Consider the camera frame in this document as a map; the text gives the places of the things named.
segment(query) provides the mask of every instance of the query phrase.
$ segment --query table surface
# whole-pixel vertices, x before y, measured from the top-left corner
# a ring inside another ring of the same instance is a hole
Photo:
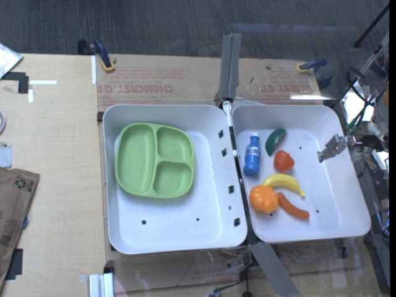
[[[7,121],[0,139],[12,145],[12,167],[40,174],[40,182],[17,246],[24,250],[23,274],[6,281],[0,295],[87,296],[87,276],[102,274],[110,254],[92,58],[23,56],[13,71],[26,72],[35,81],[33,103],[28,102],[28,95],[18,94],[17,82],[0,81],[0,107]],[[40,80],[56,84],[40,84]],[[381,291],[369,254],[364,246],[357,252],[355,268],[338,265],[324,272],[297,272],[292,279],[304,296],[348,296],[351,292],[377,296]],[[213,283],[189,285],[149,295],[203,296],[213,287]],[[241,296],[245,288],[244,284],[235,286],[222,296]],[[255,296],[275,296],[266,279],[252,280],[251,288],[266,292]],[[148,295],[135,291],[118,296]]]

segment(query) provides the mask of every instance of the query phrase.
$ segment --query yellow banana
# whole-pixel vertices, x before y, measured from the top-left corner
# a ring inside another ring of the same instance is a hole
[[[272,174],[264,179],[262,185],[269,187],[286,187],[288,189],[291,189],[292,191],[298,192],[301,197],[305,196],[305,192],[301,190],[297,179],[287,174]]]

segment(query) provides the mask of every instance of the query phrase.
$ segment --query green divided plate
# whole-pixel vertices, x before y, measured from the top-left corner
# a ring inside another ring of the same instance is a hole
[[[195,155],[190,137],[175,127],[132,123],[118,139],[116,179],[130,194],[175,198],[194,180]]]

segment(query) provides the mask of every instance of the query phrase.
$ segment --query white tray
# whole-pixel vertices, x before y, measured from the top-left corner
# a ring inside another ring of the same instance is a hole
[[[326,106],[246,105],[234,109],[232,120],[241,166],[244,150],[252,131],[260,134],[262,157],[256,178],[243,176],[246,194],[270,174],[277,150],[285,150],[295,160],[292,170],[305,197],[286,188],[282,191],[295,206],[310,213],[309,220],[299,220],[278,208],[272,215],[256,211],[249,204],[252,227],[263,241],[280,243],[312,239],[361,236],[371,227],[361,188],[348,149],[319,163],[317,152],[334,134],[343,135],[338,116]],[[286,136],[269,157],[265,140],[275,129],[286,129]]]
[[[118,137],[126,125],[136,122],[177,127],[190,136],[196,163],[194,182],[186,195],[152,199],[133,196],[119,187],[114,168]],[[210,105],[116,105],[106,110],[103,131],[108,231],[117,251],[141,254],[230,248],[245,240],[248,228],[222,110]]]

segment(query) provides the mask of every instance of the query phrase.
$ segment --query sausage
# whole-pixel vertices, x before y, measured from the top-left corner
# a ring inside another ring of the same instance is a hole
[[[302,220],[307,220],[309,218],[308,211],[295,207],[283,193],[278,192],[277,194],[279,206],[281,206],[287,213]]]

